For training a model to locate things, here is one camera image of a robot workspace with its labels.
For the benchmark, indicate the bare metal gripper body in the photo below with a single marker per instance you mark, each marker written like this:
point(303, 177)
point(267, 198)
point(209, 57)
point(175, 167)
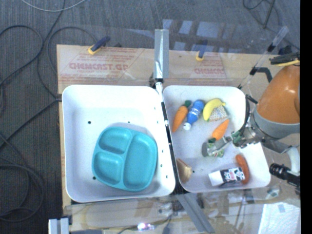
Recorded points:
point(247, 136)

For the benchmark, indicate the black and white milk carton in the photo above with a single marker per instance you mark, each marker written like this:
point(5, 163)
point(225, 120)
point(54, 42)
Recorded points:
point(228, 176)

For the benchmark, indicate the blue bottle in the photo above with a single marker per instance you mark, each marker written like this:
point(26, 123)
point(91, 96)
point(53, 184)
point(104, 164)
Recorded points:
point(194, 113)

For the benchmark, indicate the blue divided plate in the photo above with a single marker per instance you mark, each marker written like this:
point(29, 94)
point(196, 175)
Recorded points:
point(126, 160)

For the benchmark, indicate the yellow banana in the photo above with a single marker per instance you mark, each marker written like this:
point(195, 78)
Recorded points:
point(208, 108)

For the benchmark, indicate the orange sausage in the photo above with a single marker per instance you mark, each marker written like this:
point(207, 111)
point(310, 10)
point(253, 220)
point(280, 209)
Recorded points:
point(243, 167)

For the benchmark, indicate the brown cardboard board red print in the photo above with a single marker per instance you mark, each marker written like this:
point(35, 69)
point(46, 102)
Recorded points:
point(102, 67)

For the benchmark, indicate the orange carrot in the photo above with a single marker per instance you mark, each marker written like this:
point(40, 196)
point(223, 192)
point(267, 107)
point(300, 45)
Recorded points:
point(220, 130)
point(180, 117)

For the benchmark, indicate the black cylinder on white bracket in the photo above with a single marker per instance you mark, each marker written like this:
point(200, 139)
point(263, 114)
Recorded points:
point(285, 172)

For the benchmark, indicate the white plastic tray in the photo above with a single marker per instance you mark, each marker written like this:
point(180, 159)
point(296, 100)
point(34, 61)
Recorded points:
point(80, 140)
point(197, 138)

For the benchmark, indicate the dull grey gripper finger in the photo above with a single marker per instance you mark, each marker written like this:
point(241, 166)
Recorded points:
point(219, 145)
point(228, 139)

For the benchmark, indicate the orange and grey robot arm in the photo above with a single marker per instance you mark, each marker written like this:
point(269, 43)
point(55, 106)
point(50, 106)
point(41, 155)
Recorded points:
point(278, 101)

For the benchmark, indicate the pizza slice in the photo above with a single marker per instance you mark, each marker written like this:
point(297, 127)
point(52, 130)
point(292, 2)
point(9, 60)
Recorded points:
point(219, 114)

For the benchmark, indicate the brown bread slice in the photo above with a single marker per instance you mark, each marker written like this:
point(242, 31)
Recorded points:
point(185, 170)

